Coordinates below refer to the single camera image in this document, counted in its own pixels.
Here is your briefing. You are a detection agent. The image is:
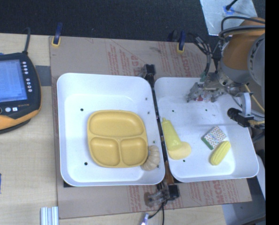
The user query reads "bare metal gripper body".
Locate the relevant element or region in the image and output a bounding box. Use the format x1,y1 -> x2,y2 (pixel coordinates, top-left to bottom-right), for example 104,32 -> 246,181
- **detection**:
201,75 -> 246,96

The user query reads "red and white small packet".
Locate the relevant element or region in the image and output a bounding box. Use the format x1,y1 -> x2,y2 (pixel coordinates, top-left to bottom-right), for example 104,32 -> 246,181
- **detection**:
195,94 -> 211,102

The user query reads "white plastic tray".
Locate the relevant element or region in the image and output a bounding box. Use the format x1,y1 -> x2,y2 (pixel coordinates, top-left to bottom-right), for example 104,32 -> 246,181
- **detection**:
154,77 -> 260,183
56,73 -> 166,187

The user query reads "thin black and white rod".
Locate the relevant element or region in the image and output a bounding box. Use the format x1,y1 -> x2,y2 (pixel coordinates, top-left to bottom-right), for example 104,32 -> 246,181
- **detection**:
150,78 -> 172,185

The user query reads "white dotted green-edged carton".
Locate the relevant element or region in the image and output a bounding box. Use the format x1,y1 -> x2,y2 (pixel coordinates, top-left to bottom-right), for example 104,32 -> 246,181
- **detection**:
201,126 -> 227,150

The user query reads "yellow squeeze bottle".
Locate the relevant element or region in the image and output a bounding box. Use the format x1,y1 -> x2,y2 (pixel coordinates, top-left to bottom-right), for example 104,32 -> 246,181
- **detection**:
161,117 -> 183,151

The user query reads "yellow corn cob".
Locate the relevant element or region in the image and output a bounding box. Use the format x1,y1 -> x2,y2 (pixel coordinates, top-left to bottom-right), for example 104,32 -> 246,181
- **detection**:
209,141 -> 232,166

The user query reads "beige ribbed croissant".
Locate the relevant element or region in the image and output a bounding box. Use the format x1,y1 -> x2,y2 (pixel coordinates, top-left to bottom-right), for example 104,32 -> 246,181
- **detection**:
140,145 -> 161,172

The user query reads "yellow divided plate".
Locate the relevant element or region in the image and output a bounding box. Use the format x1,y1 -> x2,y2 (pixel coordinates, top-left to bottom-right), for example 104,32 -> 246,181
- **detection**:
86,109 -> 149,169

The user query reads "brown cardboard board red print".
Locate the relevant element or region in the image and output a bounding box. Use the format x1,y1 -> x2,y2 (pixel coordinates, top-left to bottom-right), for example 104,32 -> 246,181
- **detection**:
49,36 -> 253,219

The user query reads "black cylinder on white bracket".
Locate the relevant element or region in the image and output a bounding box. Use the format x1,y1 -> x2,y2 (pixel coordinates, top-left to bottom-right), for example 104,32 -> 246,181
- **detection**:
226,91 -> 255,128

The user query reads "black block with thin wires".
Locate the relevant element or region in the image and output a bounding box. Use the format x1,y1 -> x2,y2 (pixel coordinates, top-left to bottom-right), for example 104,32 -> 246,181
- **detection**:
141,64 -> 157,80
167,184 -> 180,200

